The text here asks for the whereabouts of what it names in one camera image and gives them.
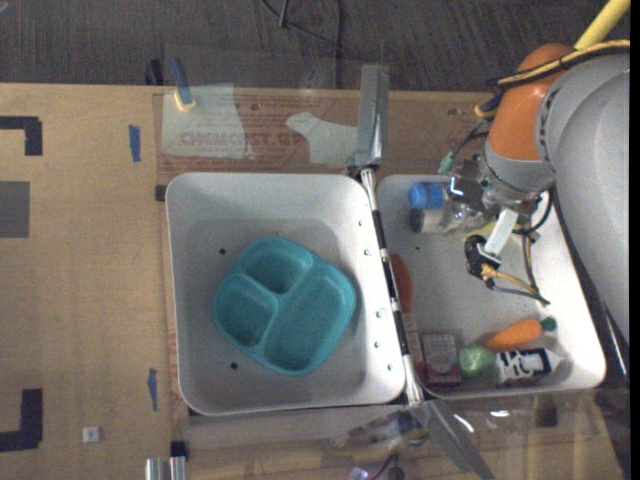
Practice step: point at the black and white carton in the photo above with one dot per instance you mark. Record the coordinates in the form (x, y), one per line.
(522, 367)

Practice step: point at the blue capped bottle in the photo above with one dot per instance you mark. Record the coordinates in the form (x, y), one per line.
(425, 195)

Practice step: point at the black and white thin rod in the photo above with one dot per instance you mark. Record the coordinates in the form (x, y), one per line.
(384, 253)

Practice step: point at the brown and red can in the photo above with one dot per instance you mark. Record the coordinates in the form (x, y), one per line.
(440, 360)

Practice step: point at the green round toy vegetable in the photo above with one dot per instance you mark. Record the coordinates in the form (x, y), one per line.
(475, 362)

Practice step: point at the red sausage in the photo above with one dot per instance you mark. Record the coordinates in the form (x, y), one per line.
(402, 283)

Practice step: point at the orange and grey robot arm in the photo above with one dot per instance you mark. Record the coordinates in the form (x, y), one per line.
(590, 158)

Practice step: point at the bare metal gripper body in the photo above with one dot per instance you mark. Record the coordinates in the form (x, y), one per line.
(469, 188)

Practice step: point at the white plastic tray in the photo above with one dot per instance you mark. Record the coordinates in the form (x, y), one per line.
(450, 298)
(200, 318)

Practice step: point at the orange carrot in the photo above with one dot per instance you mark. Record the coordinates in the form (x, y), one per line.
(515, 335)

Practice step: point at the clear bottle with dark cap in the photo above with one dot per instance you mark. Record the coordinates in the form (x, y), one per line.
(425, 221)

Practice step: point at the teal divided plate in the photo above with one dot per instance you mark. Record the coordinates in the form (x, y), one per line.
(305, 313)

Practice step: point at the brown cardboard board red print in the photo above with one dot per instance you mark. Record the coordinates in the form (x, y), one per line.
(280, 138)

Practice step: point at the black cylinder on white bracket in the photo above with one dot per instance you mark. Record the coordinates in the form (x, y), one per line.
(479, 258)

